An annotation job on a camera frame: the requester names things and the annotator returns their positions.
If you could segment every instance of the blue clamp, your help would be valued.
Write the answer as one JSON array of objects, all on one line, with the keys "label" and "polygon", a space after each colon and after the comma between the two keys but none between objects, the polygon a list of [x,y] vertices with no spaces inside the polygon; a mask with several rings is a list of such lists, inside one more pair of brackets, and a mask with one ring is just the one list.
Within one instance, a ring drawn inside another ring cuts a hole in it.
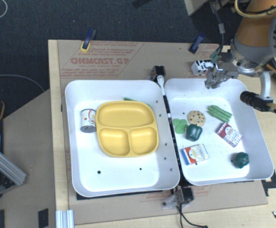
[{"label": "blue clamp", "polygon": [[85,41],[82,42],[81,51],[86,53],[90,48],[90,41],[95,39],[96,29],[90,28],[87,32]]},{"label": "blue clamp", "polygon": [[197,49],[198,49],[198,45],[199,43],[203,40],[203,38],[205,37],[205,35],[203,33],[200,33],[198,35],[198,37],[194,40],[194,43],[190,46],[189,51],[193,54],[196,53]]}]

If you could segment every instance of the green beans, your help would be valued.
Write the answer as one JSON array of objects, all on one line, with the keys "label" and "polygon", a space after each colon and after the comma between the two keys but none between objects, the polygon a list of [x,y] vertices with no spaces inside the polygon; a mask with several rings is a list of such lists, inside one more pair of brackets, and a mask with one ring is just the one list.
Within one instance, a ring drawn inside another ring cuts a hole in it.
[{"label": "green beans", "polygon": [[223,122],[229,122],[229,119],[232,117],[232,114],[221,109],[219,106],[210,105],[208,107],[209,114]]}]

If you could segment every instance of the green pepper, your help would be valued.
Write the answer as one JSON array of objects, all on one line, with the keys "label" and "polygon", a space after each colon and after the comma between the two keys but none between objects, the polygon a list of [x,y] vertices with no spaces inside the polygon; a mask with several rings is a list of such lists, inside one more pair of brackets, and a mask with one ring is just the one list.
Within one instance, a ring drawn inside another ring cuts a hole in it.
[{"label": "green pepper", "polygon": [[195,124],[190,124],[186,129],[186,139],[196,141],[202,133],[202,127]]}]

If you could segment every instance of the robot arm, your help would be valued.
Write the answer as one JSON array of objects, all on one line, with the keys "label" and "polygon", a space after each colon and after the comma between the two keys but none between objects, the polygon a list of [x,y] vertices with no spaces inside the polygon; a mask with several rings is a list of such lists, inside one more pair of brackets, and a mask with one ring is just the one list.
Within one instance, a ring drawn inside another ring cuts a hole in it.
[{"label": "robot arm", "polygon": [[261,94],[245,94],[240,98],[257,110],[273,111],[267,105],[273,102],[269,97],[272,72],[258,72],[257,69],[271,59],[276,63],[276,0],[251,0],[246,12],[242,12],[238,4],[239,1],[235,0],[235,8],[243,16],[241,24],[230,50],[221,52],[221,45],[212,55],[214,67],[207,72],[205,86],[208,89],[217,88],[222,82],[237,78],[239,74],[258,76],[262,84]]}]

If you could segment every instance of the wooden table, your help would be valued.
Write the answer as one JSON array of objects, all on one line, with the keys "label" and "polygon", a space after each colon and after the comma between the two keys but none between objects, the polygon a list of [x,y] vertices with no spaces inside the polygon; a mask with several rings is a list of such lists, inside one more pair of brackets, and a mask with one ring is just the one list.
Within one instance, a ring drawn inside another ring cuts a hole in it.
[{"label": "wooden table", "polygon": [[[169,44],[169,47],[179,47],[179,44]],[[63,117],[61,112],[61,88],[59,74],[58,41],[48,41],[49,71],[50,71],[50,93],[52,113],[52,134],[54,151],[54,173],[56,209],[66,211],[69,209],[67,175],[65,165],[65,143],[63,130]],[[260,93],[259,78],[239,76],[239,79],[247,86],[249,91]],[[271,80],[271,97],[276,102],[276,80]],[[256,111],[256,115],[263,132],[265,141],[269,148],[274,167],[276,170],[276,114]],[[232,228],[258,228],[276,227],[276,219],[272,211],[276,212],[276,189],[269,190],[268,204],[255,207],[242,207],[235,209],[221,209],[187,214],[188,220],[194,224],[208,225],[210,228],[232,227]],[[120,221],[111,221],[94,224],[76,225],[78,228],[87,227],[180,227],[180,216],[165,215],[150,218],[135,218]]]}]

